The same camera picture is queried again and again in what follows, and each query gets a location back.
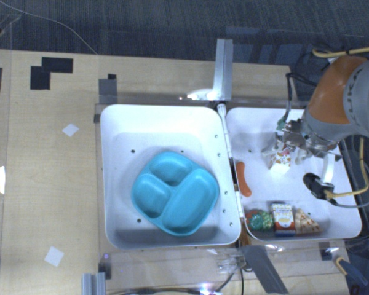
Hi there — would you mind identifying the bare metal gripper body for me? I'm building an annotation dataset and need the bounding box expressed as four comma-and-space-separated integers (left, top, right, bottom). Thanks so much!
281, 119, 339, 160

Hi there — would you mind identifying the white printed carton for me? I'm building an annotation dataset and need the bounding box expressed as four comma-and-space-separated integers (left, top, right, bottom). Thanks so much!
266, 146, 293, 175

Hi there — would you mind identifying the white plastic tray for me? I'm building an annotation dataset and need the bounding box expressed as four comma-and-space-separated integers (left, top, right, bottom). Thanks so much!
226, 106, 363, 242
100, 104, 242, 251

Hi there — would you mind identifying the orange sausage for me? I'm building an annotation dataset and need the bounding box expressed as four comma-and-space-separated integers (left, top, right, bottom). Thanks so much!
236, 161, 253, 197

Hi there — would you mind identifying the orange and white packet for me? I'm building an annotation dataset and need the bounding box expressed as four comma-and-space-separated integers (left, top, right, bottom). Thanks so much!
271, 203, 297, 238

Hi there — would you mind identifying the pizza slice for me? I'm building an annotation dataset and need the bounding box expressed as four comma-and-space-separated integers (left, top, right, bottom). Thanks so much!
294, 208, 323, 236

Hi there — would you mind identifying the blue divided plate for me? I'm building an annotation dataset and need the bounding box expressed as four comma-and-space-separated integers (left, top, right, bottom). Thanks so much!
130, 151, 221, 237

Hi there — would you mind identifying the black cylinder on white bracket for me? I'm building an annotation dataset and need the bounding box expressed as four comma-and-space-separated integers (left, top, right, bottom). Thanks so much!
302, 152, 336, 200

